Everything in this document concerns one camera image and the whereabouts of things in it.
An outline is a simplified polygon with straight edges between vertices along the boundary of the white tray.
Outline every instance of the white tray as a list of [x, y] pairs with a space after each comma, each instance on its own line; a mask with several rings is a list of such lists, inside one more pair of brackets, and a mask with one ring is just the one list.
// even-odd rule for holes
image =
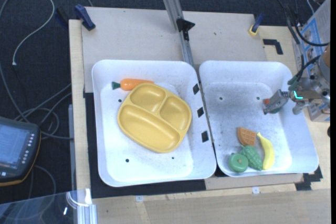
[[[117, 114], [129, 92], [112, 89], [124, 78], [152, 80], [181, 97], [192, 110], [191, 126], [179, 147], [155, 153], [128, 138], [118, 126]], [[96, 114], [98, 171], [113, 187], [189, 179], [205, 179], [216, 169], [216, 157], [196, 71], [182, 61], [101, 60], [92, 68]]]
[[[206, 61], [199, 68], [218, 167], [229, 176], [310, 173], [318, 167], [318, 156], [303, 113], [294, 115], [294, 102], [276, 114], [264, 115], [262, 100], [278, 89], [286, 91], [290, 70], [279, 62]], [[276, 160], [269, 170], [247, 168], [233, 172], [231, 153], [241, 150], [237, 127], [260, 132], [271, 140]], [[256, 148], [264, 159], [260, 140]]]

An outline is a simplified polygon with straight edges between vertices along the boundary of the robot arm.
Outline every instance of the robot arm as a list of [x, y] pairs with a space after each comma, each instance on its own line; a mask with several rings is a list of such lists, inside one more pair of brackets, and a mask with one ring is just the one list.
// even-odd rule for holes
[[[314, 66], [310, 77], [302, 78], [304, 69], [311, 64]], [[277, 113], [289, 99], [296, 103], [295, 115], [311, 103], [324, 103], [330, 107], [330, 43], [322, 55], [307, 62], [288, 84], [288, 91], [278, 90], [270, 99], [263, 99], [264, 114]]]

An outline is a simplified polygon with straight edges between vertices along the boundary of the yellow banana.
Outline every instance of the yellow banana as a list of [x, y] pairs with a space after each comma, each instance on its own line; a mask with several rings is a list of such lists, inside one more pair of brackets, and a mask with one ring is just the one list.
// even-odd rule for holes
[[265, 152], [265, 158], [262, 163], [262, 168], [263, 170], [270, 169], [275, 161], [275, 154], [274, 154], [274, 148], [273, 148], [272, 142], [269, 139], [263, 137], [260, 134], [260, 132], [257, 133], [257, 136], [260, 138], [261, 145]]

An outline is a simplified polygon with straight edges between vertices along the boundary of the divided plate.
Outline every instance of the divided plate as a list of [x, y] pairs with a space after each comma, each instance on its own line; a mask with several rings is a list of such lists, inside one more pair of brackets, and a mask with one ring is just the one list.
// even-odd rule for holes
[[191, 123], [191, 110], [176, 94], [152, 83], [136, 86], [118, 112], [121, 130], [158, 153], [176, 149]]

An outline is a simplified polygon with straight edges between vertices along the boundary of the toy carrot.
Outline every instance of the toy carrot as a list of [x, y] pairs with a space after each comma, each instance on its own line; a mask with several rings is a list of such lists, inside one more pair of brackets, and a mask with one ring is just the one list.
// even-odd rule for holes
[[115, 90], [117, 88], [121, 88], [124, 91], [131, 91], [135, 88], [135, 86], [141, 83], [154, 83], [151, 80], [144, 80], [144, 79], [123, 79], [120, 83], [112, 82], [112, 89]]

